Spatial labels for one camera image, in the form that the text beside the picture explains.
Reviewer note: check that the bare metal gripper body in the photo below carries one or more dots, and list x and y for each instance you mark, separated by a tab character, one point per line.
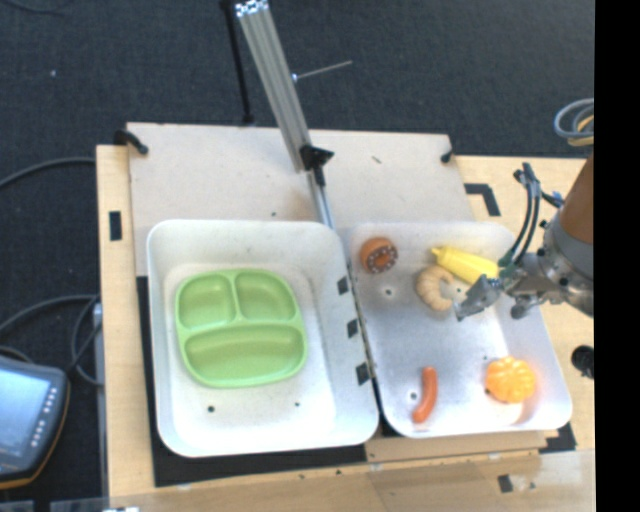
550	282

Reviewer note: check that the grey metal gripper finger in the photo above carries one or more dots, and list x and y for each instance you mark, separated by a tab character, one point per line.
481	295
522	306

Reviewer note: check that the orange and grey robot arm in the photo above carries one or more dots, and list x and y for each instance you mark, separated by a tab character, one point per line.
580	212

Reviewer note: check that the beige croissant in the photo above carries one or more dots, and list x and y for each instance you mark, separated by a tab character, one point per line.
429	290

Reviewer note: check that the white plastic tray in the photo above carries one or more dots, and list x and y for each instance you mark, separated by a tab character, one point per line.
325	390
450	350

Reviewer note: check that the orange pumpkin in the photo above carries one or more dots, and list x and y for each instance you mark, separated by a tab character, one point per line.
510	380

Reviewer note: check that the orange sausage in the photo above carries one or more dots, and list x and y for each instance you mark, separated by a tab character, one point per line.
427	395

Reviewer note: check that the brown doughnut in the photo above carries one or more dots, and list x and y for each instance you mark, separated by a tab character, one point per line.
372	250

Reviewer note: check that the thin black rod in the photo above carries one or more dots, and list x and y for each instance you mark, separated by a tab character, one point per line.
364	330

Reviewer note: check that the green divided plate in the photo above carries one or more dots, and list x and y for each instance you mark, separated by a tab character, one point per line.
240	350

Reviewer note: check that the pale wood board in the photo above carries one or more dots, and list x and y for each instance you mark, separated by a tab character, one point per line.
210	175

